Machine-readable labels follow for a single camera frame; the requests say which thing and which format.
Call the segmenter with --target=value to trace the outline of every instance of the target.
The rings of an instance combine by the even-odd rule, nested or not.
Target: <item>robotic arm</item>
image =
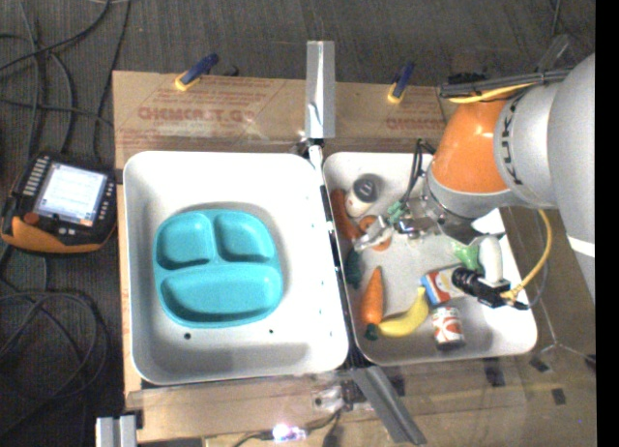
[[[417,201],[462,241],[494,208],[558,208],[595,302],[595,55],[506,102],[461,104]]]

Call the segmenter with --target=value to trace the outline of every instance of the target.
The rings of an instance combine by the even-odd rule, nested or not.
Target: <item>white stripe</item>
[[[596,245],[594,243],[581,241],[580,239],[570,237],[569,235],[568,240],[570,241],[570,246],[572,246],[574,251],[586,254],[587,256],[596,257]]]

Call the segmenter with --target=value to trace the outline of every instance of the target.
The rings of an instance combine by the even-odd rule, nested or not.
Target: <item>yellow cable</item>
[[[512,91],[516,91],[517,89],[522,89],[523,87],[532,86],[533,84],[535,84],[535,82],[526,82],[524,84],[518,84],[516,86],[499,87],[497,89],[486,91],[483,95],[465,96],[462,98],[450,98],[449,101],[456,104],[482,102],[483,100],[489,100],[497,96],[504,95],[505,93],[510,93]]]
[[[505,292],[501,292],[501,297],[504,299],[515,301],[520,291],[524,287],[526,287],[526,285],[529,282],[533,280],[533,278],[540,272],[540,270],[542,270],[542,268],[544,267],[544,264],[546,263],[546,261],[548,260],[548,257],[550,256],[550,249],[552,247],[552,227],[550,226],[550,220],[548,219],[548,216],[546,215],[545,211],[538,210],[538,213],[540,214],[540,217],[542,217],[542,220],[544,221],[544,224],[545,224],[544,252],[542,253],[542,257],[540,257],[540,260],[537,262],[537,264],[533,267],[533,269],[529,272],[529,274],[524,279],[522,279],[522,282],[519,285],[517,285],[511,290],[506,290]]]

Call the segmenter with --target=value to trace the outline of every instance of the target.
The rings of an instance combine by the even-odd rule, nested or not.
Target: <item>banana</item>
[[[413,305],[405,313],[383,319],[378,324],[378,329],[385,337],[405,337],[412,334],[424,322],[428,314],[426,288],[420,286]]]

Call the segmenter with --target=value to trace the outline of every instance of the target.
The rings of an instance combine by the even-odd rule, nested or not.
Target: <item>gray floor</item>
[[[102,12],[100,4],[82,0],[24,1],[28,18],[32,21],[36,15],[35,31],[42,45],[68,38]],[[56,53],[71,73],[74,104],[91,111],[100,105],[112,67],[180,73],[205,54],[216,52],[221,61],[215,74],[236,67],[240,75],[302,79],[306,42],[318,39],[336,42],[338,81],[388,83],[410,59],[416,63],[411,83],[434,86],[460,72],[492,76],[531,72],[556,34],[567,34],[571,41],[559,66],[569,67],[594,52],[596,0],[561,0],[556,22],[555,4],[556,0],[135,0],[111,5],[87,36]],[[0,67],[30,50],[27,42],[8,38],[6,33],[27,36],[18,0],[0,0]],[[121,49],[114,64],[119,41]],[[67,105],[57,66],[49,60],[45,65],[47,90],[40,94],[40,101]],[[0,72],[0,98],[31,101],[33,78],[32,68],[25,64]],[[112,111],[107,93],[101,116],[111,121]],[[39,115],[44,116],[40,146],[58,147],[66,117],[57,112]],[[8,193],[25,164],[31,118],[23,106],[0,103],[0,194]],[[96,126],[92,118],[81,118],[70,150],[95,154],[112,164],[112,132],[106,125]],[[15,253],[1,268],[3,277],[19,290],[43,286],[44,265],[36,256]],[[87,256],[50,259],[47,268],[47,286],[87,294],[109,332],[107,367],[86,396],[85,444],[93,445],[90,427],[94,417],[119,414],[123,408],[117,244],[112,240]],[[0,295],[10,291],[0,285]],[[565,304],[573,303],[564,292],[558,291],[557,297]],[[90,327],[85,316],[75,308],[57,310],[68,319],[69,328],[81,331],[78,335],[87,340],[83,334]],[[595,352],[592,310],[584,311],[589,318],[584,335],[569,328],[561,335],[591,353]],[[6,314],[14,313],[0,310],[0,343],[18,324],[16,319],[7,321]],[[79,445],[83,401],[49,403],[4,434],[51,394],[66,376],[63,373],[70,373],[74,366],[67,357],[67,344],[45,329],[44,323],[38,325],[20,341],[19,352],[0,362],[0,443]],[[97,353],[102,359],[102,347]],[[91,363],[88,371],[93,373],[96,367]],[[27,397],[14,394],[16,383],[20,390],[27,389]]]

